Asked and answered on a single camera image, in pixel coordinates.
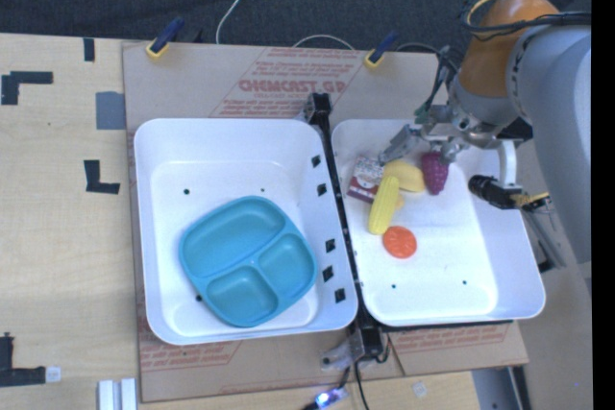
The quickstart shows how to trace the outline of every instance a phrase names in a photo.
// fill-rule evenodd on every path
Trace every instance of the black cord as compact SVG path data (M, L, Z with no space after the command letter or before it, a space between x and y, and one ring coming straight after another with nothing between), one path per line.
M365 410L369 410L369 405L367 404L367 400L365 399L365 394L363 393L363 385L361 384L361 375L358 370L358 361L355 362L355 375L357 376L358 391L361 394L361 399L363 400L363 406L365 407Z
M339 381L339 384L335 387L336 390L341 390L344 386L346 386L346 383L348 382L348 378L350 377L350 366L348 366L345 370L344 370L344 374L342 375L342 378ZM318 403L316 403L315 401L312 403L309 403L308 405L306 405L305 407L303 407L302 410L318 410L320 407L318 406Z
M382 357L382 359L374 357L374 360L378 364L384 364L388 360L388 356L391 353L391 345L391 337L389 335L386 335L386 349L384 350L384 356Z
M472 36L480 41L488 41L496 36L505 36L533 26L579 26L591 25L591 12L559 12L543 14L532 20L521 20L496 26L479 26L472 23L472 15L477 8L495 0L469 0L462 9L459 17L461 26L468 30Z
M453 51L453 49L449 46L445 46L444 48L438 50L437 48L424 43L404 43L400 45L396 51L407 50L434 53L438 59L438 66L435 70L435 80L433 81L431 94L427 101L414 112L414 115L420 121L426 117L428 111L430 110L431 103L433 102L438 90L440 90L442 84L444 84L448 89L451 81L455 77L455 74L458 72L458 67L449 56L449 54Z

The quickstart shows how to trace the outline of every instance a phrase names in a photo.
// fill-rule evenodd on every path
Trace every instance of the yellow corn toy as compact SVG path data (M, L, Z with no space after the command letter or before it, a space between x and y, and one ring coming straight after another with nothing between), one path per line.
M372 234L384 234L393 219L400 194L400 181L394 176L382 177L376 197L369 211L368 230Z

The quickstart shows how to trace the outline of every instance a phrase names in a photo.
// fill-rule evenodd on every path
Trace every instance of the blue plate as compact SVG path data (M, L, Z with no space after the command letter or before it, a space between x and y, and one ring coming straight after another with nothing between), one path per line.
M180 240L180 262L218 318L258 326L298 301L316 280L316 257L273 202L244 197L216 208Z

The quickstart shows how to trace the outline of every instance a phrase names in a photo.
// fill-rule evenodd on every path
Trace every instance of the orange tomato slice toy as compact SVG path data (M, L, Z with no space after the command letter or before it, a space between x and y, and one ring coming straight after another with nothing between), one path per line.
M416 252L416 237L410 229L391 226L382 236L386 250L396 258L410 258Z

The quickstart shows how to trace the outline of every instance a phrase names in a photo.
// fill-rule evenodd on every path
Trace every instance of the table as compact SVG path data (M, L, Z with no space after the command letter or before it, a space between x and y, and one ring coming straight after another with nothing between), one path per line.
M51 71L0 106L0 331L14 367L59 366L61 381L0 388L0 408L95 408L98 381L138 380L126 132L97 130L96 94L123 92L121 40L1 35L0 73ZM86 160L117 194L86 192ZM421 396L412 385L422 382ZM368 381L372 409L478 409L470 372ZM355 383L335 408L362 408ZM318 388L139 404L302 408Z

